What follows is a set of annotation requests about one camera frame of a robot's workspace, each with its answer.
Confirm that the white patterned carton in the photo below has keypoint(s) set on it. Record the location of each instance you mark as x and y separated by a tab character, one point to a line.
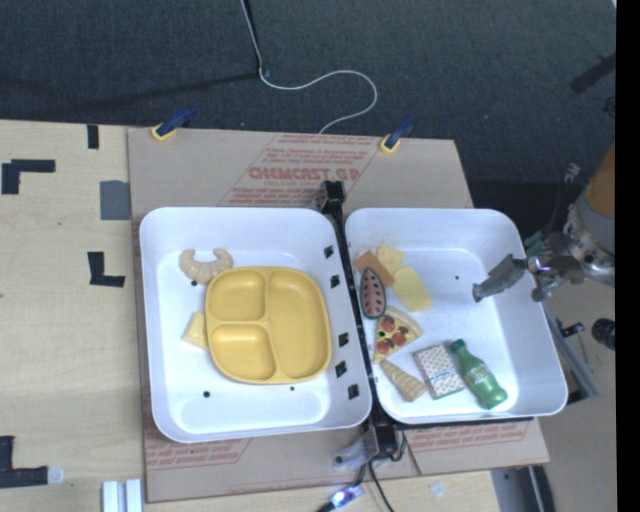
439	371

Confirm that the toy pizza slice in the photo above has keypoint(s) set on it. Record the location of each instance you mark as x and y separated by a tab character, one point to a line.
392	335

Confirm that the yellow divided plate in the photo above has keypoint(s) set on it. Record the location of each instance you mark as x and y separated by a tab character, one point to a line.
295	325

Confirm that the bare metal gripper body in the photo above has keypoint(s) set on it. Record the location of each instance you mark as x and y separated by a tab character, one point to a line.
590	265

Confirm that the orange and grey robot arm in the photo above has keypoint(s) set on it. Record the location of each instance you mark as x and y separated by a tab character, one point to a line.
600	190

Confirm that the pale yellow toy chip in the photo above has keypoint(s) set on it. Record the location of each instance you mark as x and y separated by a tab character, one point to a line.
412	290

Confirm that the yellow toy cheese slice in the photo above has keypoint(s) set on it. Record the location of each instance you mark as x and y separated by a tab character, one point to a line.
391	257

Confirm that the thin black rod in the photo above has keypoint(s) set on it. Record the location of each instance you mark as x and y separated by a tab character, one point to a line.
350	280

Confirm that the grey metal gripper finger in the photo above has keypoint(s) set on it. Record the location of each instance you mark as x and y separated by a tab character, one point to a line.
500	277
544	291

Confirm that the toy watermelon slice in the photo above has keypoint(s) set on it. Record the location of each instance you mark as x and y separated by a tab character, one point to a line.
373	295

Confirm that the white plastic tray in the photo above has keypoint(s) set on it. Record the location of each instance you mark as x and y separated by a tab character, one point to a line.
500	320
250	415

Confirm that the brown cardboard board, red print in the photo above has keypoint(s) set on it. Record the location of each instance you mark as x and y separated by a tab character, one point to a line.
200	170

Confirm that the orange toy cracker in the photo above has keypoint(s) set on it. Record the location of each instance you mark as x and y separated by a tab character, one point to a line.
367	262

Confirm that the yellow toy cheese wedge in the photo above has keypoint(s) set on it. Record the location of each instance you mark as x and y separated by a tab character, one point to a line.
196	332

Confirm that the beige toy croissant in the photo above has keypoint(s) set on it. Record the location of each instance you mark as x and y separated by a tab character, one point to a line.
200	270

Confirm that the cream toy cone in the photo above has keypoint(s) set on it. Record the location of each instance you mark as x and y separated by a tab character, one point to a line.
405	382

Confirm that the green plastic bottle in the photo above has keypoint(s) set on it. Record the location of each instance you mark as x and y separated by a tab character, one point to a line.
479	375

